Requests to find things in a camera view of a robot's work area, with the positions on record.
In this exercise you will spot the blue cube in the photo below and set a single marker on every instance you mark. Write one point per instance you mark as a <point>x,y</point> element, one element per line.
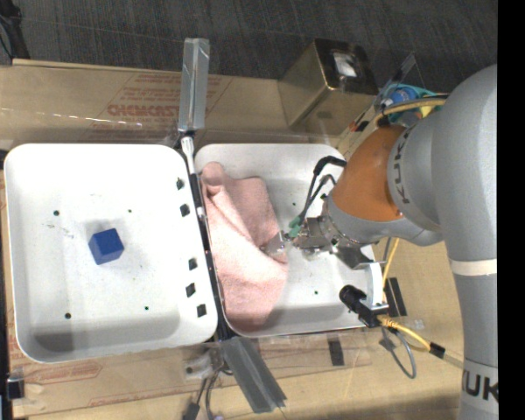
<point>107,247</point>

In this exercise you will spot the black cylinder on white bracket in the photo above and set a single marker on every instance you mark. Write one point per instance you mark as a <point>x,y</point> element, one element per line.
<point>358,301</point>

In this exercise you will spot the white plastic tray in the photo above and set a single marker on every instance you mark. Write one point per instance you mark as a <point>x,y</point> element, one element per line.
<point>310,182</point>
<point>114,287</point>

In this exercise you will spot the brown cardboard box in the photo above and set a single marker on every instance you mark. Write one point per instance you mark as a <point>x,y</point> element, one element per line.
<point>319,86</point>

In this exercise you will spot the brown cardboard board red print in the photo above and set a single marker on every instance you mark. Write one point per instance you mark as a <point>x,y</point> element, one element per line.
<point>92,103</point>

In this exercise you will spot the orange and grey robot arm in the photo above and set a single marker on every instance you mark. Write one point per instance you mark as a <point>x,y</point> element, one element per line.
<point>459,156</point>

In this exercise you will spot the pink towel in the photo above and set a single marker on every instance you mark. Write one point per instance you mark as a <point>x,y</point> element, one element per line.
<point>240,234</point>

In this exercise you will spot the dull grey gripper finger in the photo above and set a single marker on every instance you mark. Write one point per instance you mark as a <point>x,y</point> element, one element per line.
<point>277,242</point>

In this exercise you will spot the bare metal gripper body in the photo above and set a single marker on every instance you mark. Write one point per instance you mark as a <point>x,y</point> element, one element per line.
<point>317,233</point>

